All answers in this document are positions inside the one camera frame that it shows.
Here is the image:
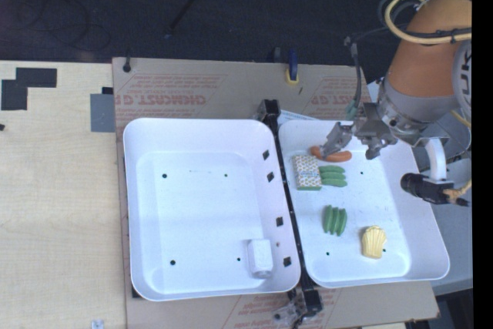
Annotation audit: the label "white plastic bottle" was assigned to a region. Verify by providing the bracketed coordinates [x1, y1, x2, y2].
[246, 238, 274, 280]

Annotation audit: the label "black block with wires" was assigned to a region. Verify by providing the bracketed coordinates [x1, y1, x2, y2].
[257, 99, 281, 123]
[300, 288, 324, 317]

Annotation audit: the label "brown cardboard board red print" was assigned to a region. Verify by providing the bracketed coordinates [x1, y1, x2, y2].
[111, 56, 441, 329]

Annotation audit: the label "white plastic tray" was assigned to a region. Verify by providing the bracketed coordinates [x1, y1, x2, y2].
[122, 117, 302, 302]
[277, 119, 451, 289]

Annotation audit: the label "orange sausage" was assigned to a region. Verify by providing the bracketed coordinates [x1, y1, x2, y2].
[310, 145, 353, 163]

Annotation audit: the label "thin black rod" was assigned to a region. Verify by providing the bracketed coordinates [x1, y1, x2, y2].
[266, 115, 317, 296]

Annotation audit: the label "green pea pods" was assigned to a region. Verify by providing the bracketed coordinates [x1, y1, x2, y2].
[317, 164, 348, 189]
[322, 204, 348, 237]

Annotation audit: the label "yellow shell biscuit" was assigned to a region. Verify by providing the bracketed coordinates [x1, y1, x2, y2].
[361, 225, 388, 260]

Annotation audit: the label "black cylinder on white bracket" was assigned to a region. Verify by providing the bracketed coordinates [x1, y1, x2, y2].
[400, 137, 456, 205]

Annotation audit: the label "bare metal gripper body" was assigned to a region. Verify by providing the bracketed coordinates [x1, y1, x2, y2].
[353, 102, 429, 148]

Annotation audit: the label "yellow patterned carton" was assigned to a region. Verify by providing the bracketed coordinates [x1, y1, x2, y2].
[291, 154, 323, 191]

